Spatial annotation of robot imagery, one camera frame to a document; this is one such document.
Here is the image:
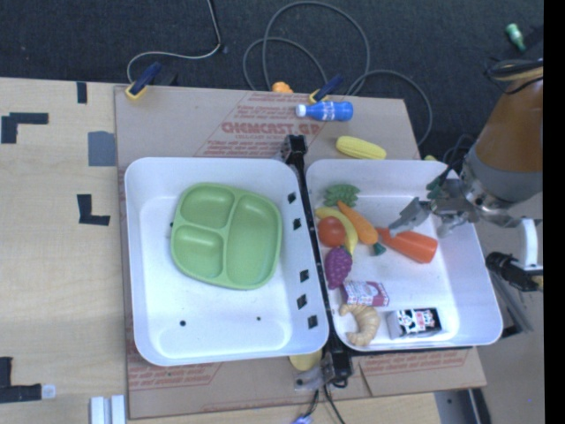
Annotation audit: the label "red tomato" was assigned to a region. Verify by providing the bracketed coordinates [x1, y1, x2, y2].
[317, 216, 347, 248]

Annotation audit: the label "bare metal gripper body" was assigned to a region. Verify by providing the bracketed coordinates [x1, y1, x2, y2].
[429, 178, 523, 229]

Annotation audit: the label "orange bottle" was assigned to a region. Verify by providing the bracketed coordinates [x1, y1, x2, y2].
[376, 226, 440, 265]

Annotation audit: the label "brown cardboard board red print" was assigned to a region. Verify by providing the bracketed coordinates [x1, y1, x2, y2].
[113, 85, 488, 420]

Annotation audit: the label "orange carrot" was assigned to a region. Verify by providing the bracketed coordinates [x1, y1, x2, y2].
[336, 200, 388, 257]

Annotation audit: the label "black block with thin wires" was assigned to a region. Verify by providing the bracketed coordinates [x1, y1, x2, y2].
[281, 133, 309, 166]
[324, 350, 355, 382]

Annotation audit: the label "black and white milk carton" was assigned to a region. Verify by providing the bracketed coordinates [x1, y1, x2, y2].
[385, 307, 443, 341]

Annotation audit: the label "purple grapes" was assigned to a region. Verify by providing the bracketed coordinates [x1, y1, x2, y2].
[324, 246, 354, 291]

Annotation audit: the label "tan croissant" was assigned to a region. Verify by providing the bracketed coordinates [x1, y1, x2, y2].
[338, 303, 382, 348]

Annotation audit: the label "yellow corn cob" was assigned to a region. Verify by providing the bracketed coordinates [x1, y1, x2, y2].
[335, 135, 388, 161]

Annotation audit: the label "green divided plate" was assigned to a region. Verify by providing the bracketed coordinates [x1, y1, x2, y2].
[169, 182, 284, 292]

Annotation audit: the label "yellow lemon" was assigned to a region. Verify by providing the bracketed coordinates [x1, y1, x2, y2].
[288, 349, 324, 373]

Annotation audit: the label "green bottle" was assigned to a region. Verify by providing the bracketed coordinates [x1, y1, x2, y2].
[504, 22, 528, 53]

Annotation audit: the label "yellow banana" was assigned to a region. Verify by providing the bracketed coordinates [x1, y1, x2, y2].
[313, 206, 359, 256]

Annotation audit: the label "pink and white carton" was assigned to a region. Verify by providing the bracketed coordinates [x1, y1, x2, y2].
[341, 279, 391, 307]

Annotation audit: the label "white plastic tray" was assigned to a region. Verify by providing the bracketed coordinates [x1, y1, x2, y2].
[124, 156, 330, 367]
[305, 158, 505, 353]

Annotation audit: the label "black cylinder on white bracket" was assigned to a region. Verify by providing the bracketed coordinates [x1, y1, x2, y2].
[485, 217, 545, 293]

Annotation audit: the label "blue bottle white cap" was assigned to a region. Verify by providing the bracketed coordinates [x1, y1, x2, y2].
[295, 100, 355, 123]

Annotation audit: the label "thin black rod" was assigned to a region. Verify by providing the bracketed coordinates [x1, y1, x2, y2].
[294, 152, 342, 357]

